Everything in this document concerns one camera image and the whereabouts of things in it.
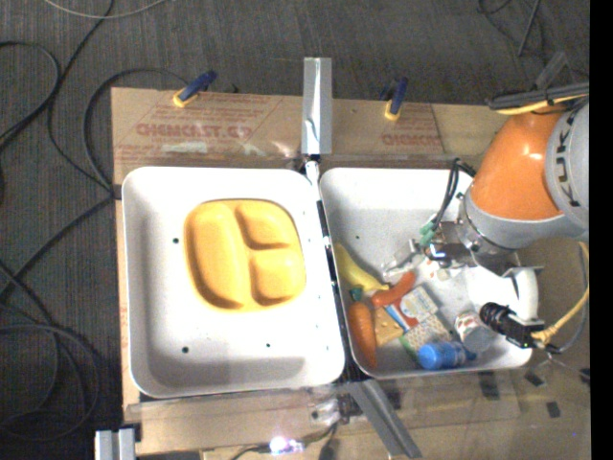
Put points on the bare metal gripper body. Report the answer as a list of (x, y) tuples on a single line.
[(452, 242)]

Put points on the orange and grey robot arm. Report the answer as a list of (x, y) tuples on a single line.
[(515, 175)]

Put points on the yellow banana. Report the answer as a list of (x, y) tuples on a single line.
[(352, 269)]

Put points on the orange carrot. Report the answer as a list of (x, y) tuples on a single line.
[(363, 328)]

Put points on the black cylinder on white bracket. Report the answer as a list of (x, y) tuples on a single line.
[(511, 323)]

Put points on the orange divided plate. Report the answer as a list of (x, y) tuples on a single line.
[(244, 254)]

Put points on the white plastic tray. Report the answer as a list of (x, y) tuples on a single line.
[(158, 281), (383, 209)]

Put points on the patterned beige packet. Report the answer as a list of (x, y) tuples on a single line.
[(426, 332)]

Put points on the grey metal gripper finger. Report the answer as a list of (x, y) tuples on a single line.
[(415, 246), (398, 265)]

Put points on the clear bottle with red label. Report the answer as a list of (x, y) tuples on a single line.
[(471, 328)]

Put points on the blue bottle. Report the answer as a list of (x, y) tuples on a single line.
[(440, 355)]

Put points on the brown cardboard board, red print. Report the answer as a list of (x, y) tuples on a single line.
[(215, 130)]

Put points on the white carton, red blue print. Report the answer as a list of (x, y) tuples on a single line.
[(414, 307)]

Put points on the tan pizza slice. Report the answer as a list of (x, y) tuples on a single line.
[(386, 328)]

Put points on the orange-red sausage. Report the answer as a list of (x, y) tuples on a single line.
[(395, 290)]

